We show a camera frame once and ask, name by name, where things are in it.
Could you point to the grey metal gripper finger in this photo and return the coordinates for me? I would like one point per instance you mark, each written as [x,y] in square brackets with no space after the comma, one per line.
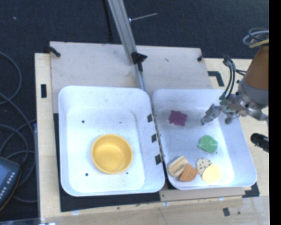
[209,114]
[231,119]

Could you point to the thin black and white rod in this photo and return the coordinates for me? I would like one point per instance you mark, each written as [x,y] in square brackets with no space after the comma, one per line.
[157,130]

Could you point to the beige dotted toy cookie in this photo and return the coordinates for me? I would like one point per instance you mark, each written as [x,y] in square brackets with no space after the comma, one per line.
[202,165]

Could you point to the pale wood board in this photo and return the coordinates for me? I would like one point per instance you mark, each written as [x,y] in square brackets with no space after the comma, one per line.
[96,64]

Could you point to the white plastic tray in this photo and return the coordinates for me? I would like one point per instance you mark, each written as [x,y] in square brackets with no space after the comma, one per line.
[103,102]
[185,142]

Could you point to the beige toy bread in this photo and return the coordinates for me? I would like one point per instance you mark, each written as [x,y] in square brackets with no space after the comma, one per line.
[176,166]

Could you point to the purple toy grapes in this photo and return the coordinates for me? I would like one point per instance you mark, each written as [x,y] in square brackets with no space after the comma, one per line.
[177,118]

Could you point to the green toy leaf vegetable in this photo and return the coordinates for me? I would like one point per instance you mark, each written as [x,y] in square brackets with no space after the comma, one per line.
[207,144]

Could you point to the pale yellow toy slice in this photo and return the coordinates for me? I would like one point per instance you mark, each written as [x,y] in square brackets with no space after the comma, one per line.
[212,174]

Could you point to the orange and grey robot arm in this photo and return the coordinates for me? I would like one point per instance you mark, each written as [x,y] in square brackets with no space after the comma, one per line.
[257,69]

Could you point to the yellow bowl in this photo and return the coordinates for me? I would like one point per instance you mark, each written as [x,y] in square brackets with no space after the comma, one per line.
[112,154]

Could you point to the orange-brown ridged toy biscuit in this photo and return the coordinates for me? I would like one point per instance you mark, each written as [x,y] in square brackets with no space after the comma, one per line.
[188,173]

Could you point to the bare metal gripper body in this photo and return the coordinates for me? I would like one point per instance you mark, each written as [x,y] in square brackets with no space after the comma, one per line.
[241,107]

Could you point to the black cylinder on white bracket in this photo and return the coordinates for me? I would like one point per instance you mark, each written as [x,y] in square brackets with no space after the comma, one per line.
[260,140]

